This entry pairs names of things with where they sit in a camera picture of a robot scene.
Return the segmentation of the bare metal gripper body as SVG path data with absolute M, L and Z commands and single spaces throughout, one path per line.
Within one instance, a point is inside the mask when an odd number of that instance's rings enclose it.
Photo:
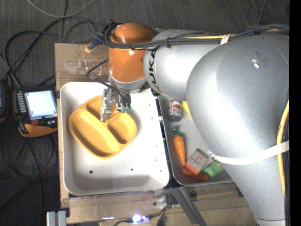
M 125 91 L 106 88 L 103 90 L 102 109 L 103 110 L 130 110 L 131 98 Z

